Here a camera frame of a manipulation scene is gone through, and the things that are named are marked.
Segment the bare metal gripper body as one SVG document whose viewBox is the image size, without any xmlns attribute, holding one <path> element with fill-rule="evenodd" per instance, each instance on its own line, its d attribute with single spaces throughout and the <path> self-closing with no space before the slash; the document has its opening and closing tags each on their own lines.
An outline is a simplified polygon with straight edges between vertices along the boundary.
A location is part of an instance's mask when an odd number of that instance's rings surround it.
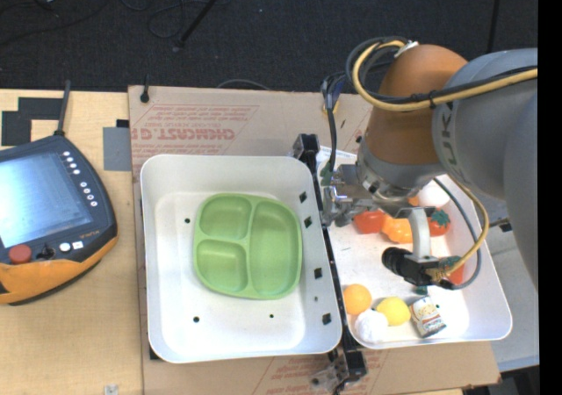
<svg viewBox="0 0 562 395">
<path fill-rule="evenodd" d="M 357 164 L 342 164 L 329 182 L 329 212 L 332 215 L 357 215 L 364 211 L 382 210 L 395 215 L 410 206 L 409 199 L 417 189 L 392 185 L 368 172 L 361 173 Z"/>
</svg>

